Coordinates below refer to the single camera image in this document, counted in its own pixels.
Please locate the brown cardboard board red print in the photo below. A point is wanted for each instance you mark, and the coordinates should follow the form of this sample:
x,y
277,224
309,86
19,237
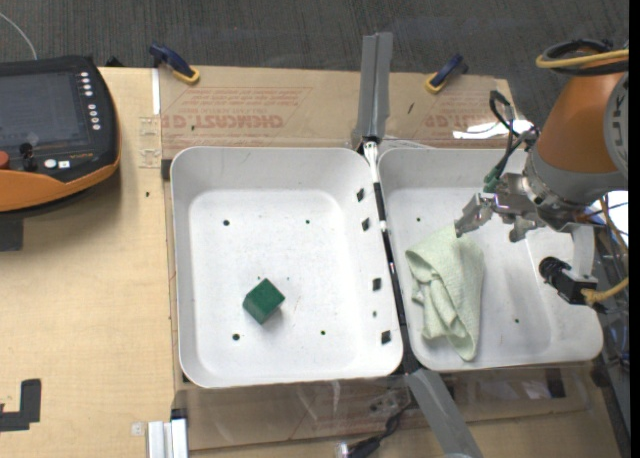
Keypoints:
x,y
300,106

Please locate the thin black and white rod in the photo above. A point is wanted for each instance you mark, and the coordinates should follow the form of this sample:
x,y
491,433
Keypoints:
x,y
382,211

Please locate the white plastic tray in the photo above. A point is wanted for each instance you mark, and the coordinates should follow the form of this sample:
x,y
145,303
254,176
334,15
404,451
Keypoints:
x,y
530,296
300,266

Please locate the pale green cloth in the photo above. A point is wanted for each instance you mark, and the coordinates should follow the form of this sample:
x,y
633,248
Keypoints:
x,y
450,286

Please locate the black cylinder on white bracket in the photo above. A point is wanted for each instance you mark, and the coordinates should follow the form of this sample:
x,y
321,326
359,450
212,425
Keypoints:
x,y
565,281

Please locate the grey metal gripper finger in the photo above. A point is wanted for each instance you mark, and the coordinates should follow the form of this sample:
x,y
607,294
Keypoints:
x,y
475,213
522,228

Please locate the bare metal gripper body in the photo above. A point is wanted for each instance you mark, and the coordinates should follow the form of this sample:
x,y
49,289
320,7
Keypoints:
x,y
520,198

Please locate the green cube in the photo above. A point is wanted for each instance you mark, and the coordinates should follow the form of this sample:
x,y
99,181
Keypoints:
x,y
262,301

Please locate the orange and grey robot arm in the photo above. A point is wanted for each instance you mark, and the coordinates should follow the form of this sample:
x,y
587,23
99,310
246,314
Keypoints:
x,y
575,131

